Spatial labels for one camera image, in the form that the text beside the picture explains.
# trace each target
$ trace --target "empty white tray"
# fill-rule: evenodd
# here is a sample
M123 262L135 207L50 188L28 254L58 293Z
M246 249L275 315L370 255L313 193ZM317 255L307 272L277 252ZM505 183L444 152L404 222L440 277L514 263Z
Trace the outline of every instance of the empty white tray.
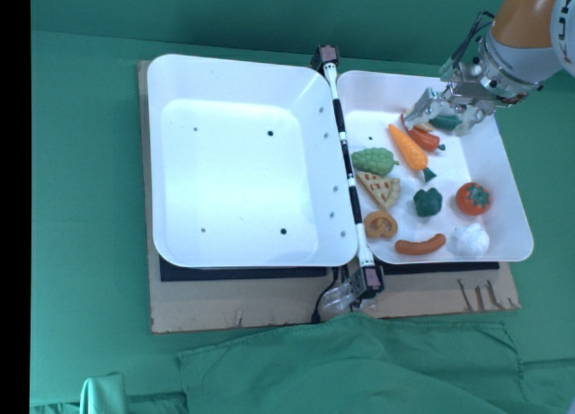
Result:
M165 55L147 71L153 236L195 268L337 266L358 241L327 82Z
M445 84L437 78L349 71L340 76L338 89L344 110L351 153L367 147L385 147L394 153L399 166L388 174L400 179L401 191L389 212L398 222L393 239L368 239L371 251L393 264L454 261L521 261L533 250L533 237L518 189L501 141L495 116L475 125L464 137L436 130L445 151L428 153L429 168L437 177L425 182L422 172L412 171L403 162L392 140L388 125L403 129L400 114L410 109L427 87L443 91ZM481 216L467 216L455 202L457 189L467 181L477 181L490 191L491 207ZM436 188L443 196L441 211L431 217L419 217L413 195L419 189ZM375 211L376 205L358 184L362 215ZM479 257L454 252L456 227L478 222L490 236L490 247ZM427 240L443 233L447 244L426 256L408 256L395 251L399 239Z

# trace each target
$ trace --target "red tomato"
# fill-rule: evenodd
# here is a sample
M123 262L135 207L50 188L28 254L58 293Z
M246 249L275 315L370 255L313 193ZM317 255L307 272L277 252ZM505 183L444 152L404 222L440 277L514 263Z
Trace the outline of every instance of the red tomato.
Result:
M466 215L477 216L485 213L491 204L486 188L477 182L466 182L456 193L457 206Z

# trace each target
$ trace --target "red chili pepper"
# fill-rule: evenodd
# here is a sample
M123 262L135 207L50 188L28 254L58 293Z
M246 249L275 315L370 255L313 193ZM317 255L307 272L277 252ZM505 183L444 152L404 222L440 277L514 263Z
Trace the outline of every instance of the red chili pepper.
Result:
M440 151L445 151L446 147L439 143L440 138L437 135L432 135L431 133L422 130L421 128L413 127L411 130L405 127L405 122L403 120L403 114L401 115L402 124L409 136L413 141L415 141L422 149L426 151L433 152L436 149Z

